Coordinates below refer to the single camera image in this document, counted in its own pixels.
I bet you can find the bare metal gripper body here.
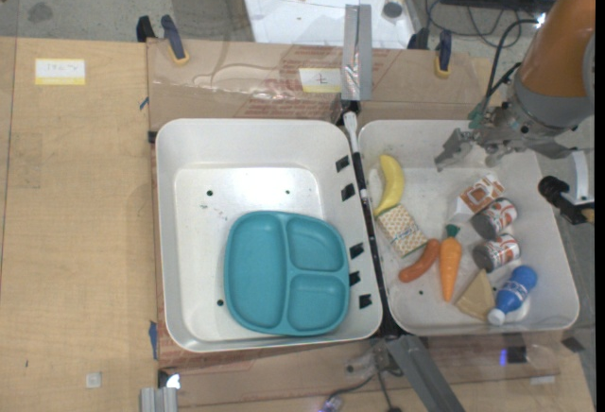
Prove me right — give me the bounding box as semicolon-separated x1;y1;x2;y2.
472;103;566;157

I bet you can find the white and orange carton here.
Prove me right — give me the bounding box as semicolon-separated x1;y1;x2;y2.
446;173;506;225

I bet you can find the white and orange can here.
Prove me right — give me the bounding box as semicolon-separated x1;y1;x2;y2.
472;233;521;273
470;197;519;241

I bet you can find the yellow banana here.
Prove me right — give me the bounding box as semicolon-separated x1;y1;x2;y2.
372;153;406;218

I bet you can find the beige checked packet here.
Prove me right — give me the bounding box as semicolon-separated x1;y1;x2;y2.
376;204;429;259

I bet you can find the orange carrot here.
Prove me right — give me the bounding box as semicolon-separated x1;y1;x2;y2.
439;224;463;303

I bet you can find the orange sausage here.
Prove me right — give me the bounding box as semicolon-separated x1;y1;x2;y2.
398;238;441;283

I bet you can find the blue bottle with white cap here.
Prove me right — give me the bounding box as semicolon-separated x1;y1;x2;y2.
486;265;539;326

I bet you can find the tan pizza slice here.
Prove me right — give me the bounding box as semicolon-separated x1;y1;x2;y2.
455;268;496;323

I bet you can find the white plastic tray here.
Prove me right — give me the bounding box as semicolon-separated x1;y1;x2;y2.
154;117;384;353
357;119;581;337

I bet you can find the brown cardboard board red print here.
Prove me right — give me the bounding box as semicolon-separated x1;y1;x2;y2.
146;37;576;407

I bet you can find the blue divided plate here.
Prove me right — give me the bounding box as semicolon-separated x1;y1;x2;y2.
223;210;352;337

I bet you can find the black cylinder on white bracket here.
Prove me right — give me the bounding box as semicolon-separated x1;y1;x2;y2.
537;149;596;226

